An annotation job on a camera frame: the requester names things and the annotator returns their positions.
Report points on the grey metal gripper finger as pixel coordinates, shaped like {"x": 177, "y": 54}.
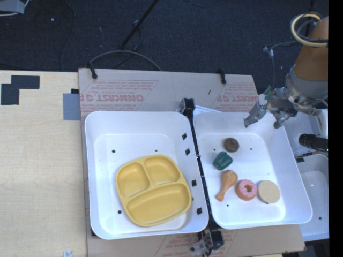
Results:
{"x": 255, "y": 115}
{"x": 281, "y": 120}

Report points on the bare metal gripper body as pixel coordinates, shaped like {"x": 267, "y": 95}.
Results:
{"x": 281, "y": 103}

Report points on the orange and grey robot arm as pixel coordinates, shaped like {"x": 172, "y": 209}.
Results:
{"x": 312, "y": 60}

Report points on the brown doughnut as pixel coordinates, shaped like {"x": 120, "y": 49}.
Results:
{"x": 231, "y": 145}

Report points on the white plastic tray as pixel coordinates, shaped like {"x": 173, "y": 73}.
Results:
{"x": 268, "y": 159}
{"x": 107, "y": 175}

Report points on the green pepper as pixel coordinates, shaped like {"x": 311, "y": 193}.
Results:
{"x": 222, "y": 161}

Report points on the tan chicken drumstick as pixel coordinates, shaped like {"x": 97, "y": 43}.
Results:
{"x": 228, "y": 179}

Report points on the beige round biscuit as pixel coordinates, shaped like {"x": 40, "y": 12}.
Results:
{"x": 269, "y": 191}

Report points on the thin black and white rod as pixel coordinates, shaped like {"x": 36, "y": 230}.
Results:
{"x": 200, "y": 165}

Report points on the pink doughnut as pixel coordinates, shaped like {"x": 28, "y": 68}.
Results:
{"x": 242, "y": 193}

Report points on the brown cardboard board red print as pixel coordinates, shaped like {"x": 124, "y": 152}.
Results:
{"x": 166, "y": 90}

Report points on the yellow divided plate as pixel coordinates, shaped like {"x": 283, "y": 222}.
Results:
{"x": 156, "y": 197}

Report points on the black cylinder on white bracket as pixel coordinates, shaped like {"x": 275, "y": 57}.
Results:
{"x": 312, "y": 142}

